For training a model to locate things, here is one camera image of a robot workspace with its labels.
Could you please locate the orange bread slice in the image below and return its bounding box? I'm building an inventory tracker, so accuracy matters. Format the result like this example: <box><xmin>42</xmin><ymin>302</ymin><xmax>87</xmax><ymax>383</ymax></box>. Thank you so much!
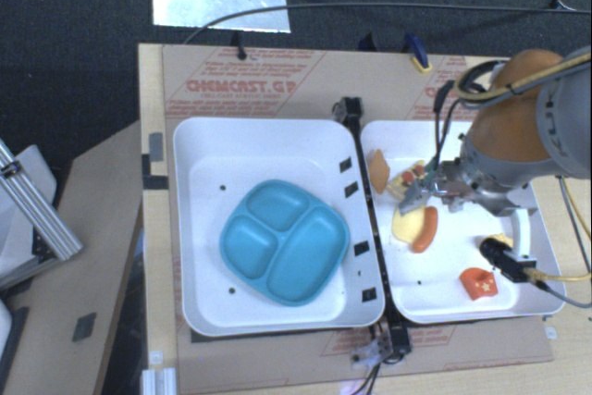
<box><xmin>367</xmin><ymin>148</ymin><xmax>392</xmax><ymax>195</ymax></box>

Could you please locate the orange sausage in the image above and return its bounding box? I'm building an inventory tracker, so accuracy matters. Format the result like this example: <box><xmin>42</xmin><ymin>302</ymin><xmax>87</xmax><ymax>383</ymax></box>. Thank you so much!
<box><xmin>411</xmin><ymin>205</ymin><xmax>439</xmax><ymax>254</ymax></box>

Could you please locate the black cylinder on white bracket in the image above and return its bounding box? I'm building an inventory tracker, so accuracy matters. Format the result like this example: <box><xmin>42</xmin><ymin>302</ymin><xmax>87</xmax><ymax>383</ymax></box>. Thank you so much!
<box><xmin>479</xmin><ymin>207</ymin><xmax>538</xmax><ymax>284</ymax></box>

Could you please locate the pale yellow round biscuit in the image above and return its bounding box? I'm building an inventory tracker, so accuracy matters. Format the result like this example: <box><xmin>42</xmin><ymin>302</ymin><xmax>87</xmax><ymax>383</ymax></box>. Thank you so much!
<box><xmin>391</xmin><ymin>204</ymin><xmax>429</xmax><ymax>244</ymax></box>

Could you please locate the red cube with yellow star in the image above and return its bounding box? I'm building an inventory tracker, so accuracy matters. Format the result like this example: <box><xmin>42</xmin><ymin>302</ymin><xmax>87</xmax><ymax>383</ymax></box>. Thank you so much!
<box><xmin>458</xmin><ymin>266</ymin><xmax>500</xmax><ymax>302</ymax></box>

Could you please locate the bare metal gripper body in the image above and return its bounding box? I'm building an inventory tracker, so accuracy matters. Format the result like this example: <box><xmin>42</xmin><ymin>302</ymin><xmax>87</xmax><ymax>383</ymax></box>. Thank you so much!
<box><xmin>434</xmin><ymin>160</ymin><xmax>520</xmax><ymax>216</ymax></box>

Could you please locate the white plastic tray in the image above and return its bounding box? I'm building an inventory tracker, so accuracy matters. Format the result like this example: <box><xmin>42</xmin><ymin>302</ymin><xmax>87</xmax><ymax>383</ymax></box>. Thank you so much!
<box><xmin>359</xmin><ymin>119</ymin><xmax>568</xmax><ymax>326</ymax></box>
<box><xmin>172</xmin><ymin>116</ymin><xmax>387</xmax><ymax>338</ymax></box>

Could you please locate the thin black rod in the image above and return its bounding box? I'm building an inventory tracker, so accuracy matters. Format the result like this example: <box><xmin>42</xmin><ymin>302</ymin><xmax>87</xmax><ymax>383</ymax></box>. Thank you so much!
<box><xmin>347</xmin><ymin>113</ymin><xmax>404</xmax><ymax>329</ymax></box>

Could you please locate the blue divided plate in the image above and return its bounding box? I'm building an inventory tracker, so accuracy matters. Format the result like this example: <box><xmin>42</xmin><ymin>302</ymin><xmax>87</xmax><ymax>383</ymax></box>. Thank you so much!
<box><xmin>218</xmin><ymin>179</ymin><xmax>352</xmax><ymax>308</ymax></box>

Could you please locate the brown cardboard board red print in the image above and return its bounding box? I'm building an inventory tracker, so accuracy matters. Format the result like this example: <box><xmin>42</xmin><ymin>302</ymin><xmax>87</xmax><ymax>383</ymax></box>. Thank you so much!
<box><xmin>161</xmin><ymin>43</ymin><xmax>555</xmax><ymax>390</ymax></box>

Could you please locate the pizza slice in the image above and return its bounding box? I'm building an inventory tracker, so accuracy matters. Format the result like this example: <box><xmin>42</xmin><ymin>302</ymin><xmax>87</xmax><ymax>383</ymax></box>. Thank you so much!
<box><xmin>386</xmin><ymin>159</ymin><xmax>427</xmax><ymax>202</ymax></box>

